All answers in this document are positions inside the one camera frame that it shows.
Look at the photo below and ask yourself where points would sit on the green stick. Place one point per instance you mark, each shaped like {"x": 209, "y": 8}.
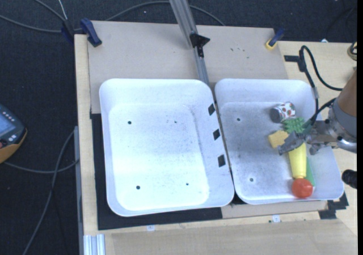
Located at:
{"x": 310, "y": 174}

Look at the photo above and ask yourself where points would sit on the brown cardboard board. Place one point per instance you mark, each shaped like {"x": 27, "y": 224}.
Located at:
{"x": 147, "y": 52}

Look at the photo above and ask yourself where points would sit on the yellow block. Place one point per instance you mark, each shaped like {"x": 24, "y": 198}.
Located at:
{"x": 276, "y": 139}

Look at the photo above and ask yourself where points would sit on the white plastic tray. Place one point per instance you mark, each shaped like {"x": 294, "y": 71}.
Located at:
{"x": 158, "y": 152}
{"x": 249, "y": 149}

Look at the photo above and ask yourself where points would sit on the yellow bottle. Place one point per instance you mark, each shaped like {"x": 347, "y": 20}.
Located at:
{"x": 298, "y": 163}

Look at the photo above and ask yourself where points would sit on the black cylinder on white bracket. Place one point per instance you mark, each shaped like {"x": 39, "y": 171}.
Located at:
{"x": 350, "y": 178}

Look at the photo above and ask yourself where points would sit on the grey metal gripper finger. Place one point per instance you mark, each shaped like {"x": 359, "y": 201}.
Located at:
{"x": 317, "y": 148}
{"x": 292, "y": 142}

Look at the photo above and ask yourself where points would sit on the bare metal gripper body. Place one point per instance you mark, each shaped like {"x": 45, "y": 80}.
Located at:
{"x": 323, "y": 133}

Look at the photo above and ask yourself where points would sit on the white can with red print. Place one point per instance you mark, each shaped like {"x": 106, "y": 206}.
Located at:
{"x": 285, "y": 110}

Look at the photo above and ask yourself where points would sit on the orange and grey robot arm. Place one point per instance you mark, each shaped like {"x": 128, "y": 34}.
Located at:
{"x": 348, "y": 98}

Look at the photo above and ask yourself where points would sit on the orange ball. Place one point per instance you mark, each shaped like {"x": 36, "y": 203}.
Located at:
{"x": 302, "y": 188}

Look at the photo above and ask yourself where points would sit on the green spiky toy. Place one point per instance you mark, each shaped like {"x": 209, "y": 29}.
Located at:
{"x": 294, "y": 125}

